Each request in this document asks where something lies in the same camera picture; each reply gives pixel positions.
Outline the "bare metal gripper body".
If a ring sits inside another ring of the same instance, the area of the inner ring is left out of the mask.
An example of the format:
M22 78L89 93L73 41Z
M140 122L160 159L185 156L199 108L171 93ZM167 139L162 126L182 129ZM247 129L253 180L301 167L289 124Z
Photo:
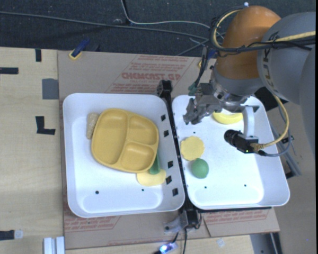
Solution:
M230 93L219 83L193 83L189 86L189 99L186 116L209 116L222 109L235 112L245 103L248 96Z

